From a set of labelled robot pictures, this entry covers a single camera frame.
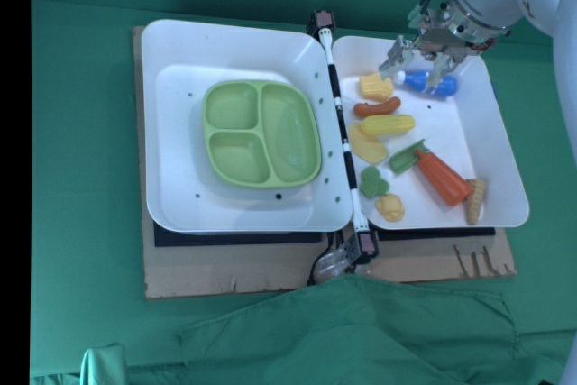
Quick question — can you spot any yellow corn cob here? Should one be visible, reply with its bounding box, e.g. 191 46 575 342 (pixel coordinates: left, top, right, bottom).
359 114 417 138

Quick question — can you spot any green cloth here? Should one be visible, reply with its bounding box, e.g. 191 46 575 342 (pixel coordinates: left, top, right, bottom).
178 273 565 385

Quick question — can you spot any yellow lumpy toy food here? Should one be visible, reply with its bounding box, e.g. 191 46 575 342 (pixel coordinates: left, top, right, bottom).
374 193 407 223

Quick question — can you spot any blue bottle with white cap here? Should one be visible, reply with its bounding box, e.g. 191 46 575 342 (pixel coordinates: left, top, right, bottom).
391 69 459 101

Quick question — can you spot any yellow ridged toy food chunk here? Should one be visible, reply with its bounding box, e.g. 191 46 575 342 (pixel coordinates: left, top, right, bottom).
359 72 394 101

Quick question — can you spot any green toy broccoli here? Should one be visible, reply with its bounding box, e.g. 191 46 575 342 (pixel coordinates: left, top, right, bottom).
359 165 390 198

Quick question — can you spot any orange-red toy sausage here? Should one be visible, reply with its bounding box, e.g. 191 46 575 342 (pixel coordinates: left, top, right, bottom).
353 96 402 119

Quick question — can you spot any white plastic tray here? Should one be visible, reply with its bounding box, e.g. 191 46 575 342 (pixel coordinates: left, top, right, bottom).
331 34 530 231
140 18 353 234

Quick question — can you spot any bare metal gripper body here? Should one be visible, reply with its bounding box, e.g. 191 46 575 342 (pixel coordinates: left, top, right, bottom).
411 0 511 64

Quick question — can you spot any brown cardboard board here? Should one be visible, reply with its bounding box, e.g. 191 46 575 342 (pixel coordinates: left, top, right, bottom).
132 24 517 300

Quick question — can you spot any yellow flat toy slice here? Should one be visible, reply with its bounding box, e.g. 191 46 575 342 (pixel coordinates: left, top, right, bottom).
346 121 389 164

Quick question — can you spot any orange squeeze bottle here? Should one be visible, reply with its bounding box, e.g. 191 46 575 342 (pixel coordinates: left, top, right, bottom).
414 148 474 208

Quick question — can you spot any thin black and white rod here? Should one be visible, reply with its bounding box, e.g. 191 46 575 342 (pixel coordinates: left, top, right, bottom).
317 27 371 235

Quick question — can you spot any black block with wires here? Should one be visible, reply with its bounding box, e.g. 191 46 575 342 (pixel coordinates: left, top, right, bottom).
353 230 380 261
306 10 337 37

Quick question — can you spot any green divided plate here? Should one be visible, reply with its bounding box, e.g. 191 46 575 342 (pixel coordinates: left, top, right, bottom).
201 78 323 188

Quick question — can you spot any tan ridged toy cone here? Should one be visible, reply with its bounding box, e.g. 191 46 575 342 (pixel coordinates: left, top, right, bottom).
464 178 489 226

